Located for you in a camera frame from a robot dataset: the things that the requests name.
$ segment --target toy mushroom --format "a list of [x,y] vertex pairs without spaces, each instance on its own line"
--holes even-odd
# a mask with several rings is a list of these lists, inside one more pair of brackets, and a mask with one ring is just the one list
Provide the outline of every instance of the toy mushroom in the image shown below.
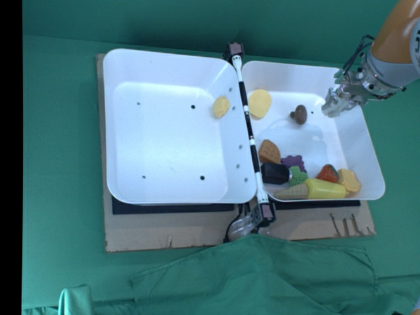
[[306,122],[308,113],[303,105],[298,105],[294,112],[290,112],[290,116],[299,124],[303,125]]

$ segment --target green fabric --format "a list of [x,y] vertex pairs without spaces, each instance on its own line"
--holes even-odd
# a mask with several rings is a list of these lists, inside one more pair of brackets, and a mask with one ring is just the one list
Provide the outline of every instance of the green fabric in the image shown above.
[[250,235],[132,277],[151,314],[409,314],[415,301],[380,294],[363,249]]

